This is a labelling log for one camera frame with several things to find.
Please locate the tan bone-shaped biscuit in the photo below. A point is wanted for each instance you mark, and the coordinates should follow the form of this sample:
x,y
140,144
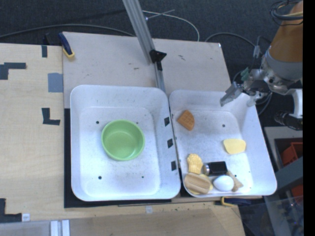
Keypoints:
x,y
236,183

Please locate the yellow ridged toy food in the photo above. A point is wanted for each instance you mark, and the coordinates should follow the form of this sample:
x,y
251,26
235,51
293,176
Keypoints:
x,y
194,163

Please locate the pale wood board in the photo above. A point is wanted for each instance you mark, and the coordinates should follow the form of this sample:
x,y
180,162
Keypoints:
x,y
110,60

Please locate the tan ridged bread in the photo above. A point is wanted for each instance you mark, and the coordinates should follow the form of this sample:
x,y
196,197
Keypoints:
x,y
197,183

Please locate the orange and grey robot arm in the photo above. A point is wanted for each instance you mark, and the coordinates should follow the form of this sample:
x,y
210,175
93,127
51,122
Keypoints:
x,y
288,40

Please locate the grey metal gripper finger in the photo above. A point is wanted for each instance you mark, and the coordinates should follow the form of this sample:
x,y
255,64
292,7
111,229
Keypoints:
x,y
253,99
231,93

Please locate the black cylinder on white bracket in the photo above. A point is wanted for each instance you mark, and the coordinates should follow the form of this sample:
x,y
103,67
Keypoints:
x,y
289,120

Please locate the small black can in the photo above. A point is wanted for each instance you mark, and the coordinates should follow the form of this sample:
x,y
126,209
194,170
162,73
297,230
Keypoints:
x,y
217,168

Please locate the pale yellow flat slice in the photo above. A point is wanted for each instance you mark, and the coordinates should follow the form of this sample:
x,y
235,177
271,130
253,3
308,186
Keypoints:
x,y
234,146

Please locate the white plastic tray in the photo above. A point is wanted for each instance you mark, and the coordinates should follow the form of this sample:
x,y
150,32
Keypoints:
x,y
209,136
123,178

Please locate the green bowl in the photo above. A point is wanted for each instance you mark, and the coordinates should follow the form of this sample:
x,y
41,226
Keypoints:
x,y
123,141

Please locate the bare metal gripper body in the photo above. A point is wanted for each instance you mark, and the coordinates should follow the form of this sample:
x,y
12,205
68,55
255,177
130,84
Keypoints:
x,y
258,83

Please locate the orange waffle biscuit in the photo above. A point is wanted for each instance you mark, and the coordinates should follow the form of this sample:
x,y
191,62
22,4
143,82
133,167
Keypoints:
x,y
186,120

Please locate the white egg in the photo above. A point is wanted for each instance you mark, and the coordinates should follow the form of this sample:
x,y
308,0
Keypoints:
x,y
223,183

